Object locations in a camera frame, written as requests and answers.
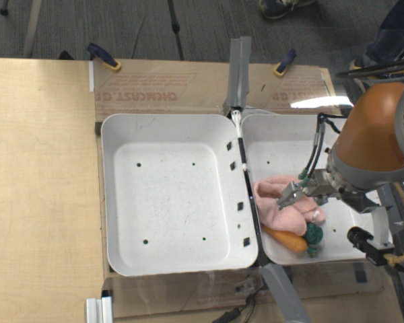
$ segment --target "plush carrot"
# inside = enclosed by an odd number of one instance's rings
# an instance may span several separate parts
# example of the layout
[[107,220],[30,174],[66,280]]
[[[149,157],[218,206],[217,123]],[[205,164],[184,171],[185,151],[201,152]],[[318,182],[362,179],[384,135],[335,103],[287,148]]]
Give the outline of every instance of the plush carrot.
[[264,225],[262,225],[262,226],[263,226],[263,229],[272,238],[277,240],[279,243],[283,244],[285,247],[289,248],[291,251],[294,251],[297,254],[299,254],[308,249],[308,244],[303,237],[298,236],[290,231],[275,231]]

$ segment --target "blue clamp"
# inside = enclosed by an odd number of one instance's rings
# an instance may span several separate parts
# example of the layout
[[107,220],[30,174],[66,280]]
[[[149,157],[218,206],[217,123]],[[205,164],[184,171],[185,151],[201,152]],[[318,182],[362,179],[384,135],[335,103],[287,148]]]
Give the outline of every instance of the blue clamp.
[[273,70],[273,74],[278,78],[283,77],[284,73],[286,72],[292,61],[295,59],[295,57],[296,57],[295,49],[290,49],[285,59],[282,62],[276,64]]
[[100,48],[98,45],[90,43],[87,50],[93,57],[102,59],[103,65],[111,71],[118,71],[121,68],[121,62],[115,60],[106,50]]

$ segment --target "dark blue sneaker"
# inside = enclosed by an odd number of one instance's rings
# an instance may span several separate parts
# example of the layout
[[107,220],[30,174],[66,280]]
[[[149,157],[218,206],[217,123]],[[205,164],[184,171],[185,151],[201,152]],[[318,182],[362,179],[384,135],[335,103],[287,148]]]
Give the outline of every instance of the dark blue sneaker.
[[316,0],[259,0],[259,9],[269,19],[278,19],[293,11],[295,7],[302,7],[314,3]]

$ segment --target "person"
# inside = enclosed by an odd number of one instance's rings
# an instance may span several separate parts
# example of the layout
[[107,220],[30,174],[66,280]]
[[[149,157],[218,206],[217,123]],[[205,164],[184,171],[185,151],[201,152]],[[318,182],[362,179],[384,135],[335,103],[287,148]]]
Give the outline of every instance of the person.
[[[269,19],[279,19],[295,7],[303,7],[316,0],[259,0],[261,13]],[[380,25],[376,38],[349,69],[389,64],[404,59],[404,0],[398,0]]]

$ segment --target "yellow clamp pad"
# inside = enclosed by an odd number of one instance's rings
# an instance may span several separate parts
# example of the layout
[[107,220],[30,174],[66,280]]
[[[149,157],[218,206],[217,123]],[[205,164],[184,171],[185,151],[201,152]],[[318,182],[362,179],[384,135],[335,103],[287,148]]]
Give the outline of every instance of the yellow clamp pad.
[[104,65],[107,69],[110,69],[111,71],[117,72],[117,71],[119,71],[120,68],[121,68],[121,62],[118,61],[118,60],[115,60],[115,62],[116,62],[116,66],[115,66],[115,67],[109,65],[109,63],[106,63],[106,62],[103,62],[103,65]]
[[278,71],[278,67],[280,67],[281,62],[278,62],[278,64],[275,65],[274,70],[272,71],[272,74],[274,74],[277,78],[282,78],[284,73],[288,70],[289,65],[285,67],[285,69],[280,73]]

